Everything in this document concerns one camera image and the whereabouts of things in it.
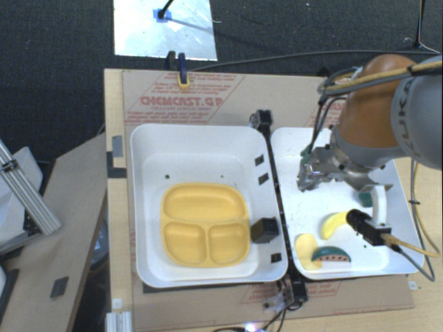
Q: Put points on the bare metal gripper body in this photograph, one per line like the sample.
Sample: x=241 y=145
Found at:
x=334 y=166

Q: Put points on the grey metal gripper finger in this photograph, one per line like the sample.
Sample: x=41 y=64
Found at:
x=303 y=182
x=316 y=181

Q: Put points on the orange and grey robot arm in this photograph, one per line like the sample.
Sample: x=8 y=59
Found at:
x=373 y=116

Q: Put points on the thin black rod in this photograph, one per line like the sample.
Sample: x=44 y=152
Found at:
x=278 y=199

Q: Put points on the white plastic tray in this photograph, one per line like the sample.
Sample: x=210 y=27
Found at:
x=194 y=150
x=304 y=213

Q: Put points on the teal green block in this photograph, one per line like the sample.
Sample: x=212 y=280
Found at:
x=365 y=199

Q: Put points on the yellow banana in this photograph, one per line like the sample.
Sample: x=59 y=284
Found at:
x=330 y=225

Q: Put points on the black box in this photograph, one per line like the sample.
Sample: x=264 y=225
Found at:
x=264 y=230

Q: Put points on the yellow oval slice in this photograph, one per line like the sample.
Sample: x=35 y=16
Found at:
x=306 y=249

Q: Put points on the green watermelon slice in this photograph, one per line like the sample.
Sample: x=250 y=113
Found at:
x=330 y=254

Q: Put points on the yellow divided plate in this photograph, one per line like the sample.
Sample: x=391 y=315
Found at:
x=204 y=220

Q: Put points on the brown cardboard board red print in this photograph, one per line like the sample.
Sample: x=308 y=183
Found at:
x=214 y=99

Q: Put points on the black cylinder on white bracket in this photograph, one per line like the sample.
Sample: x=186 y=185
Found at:
x=368 y=228

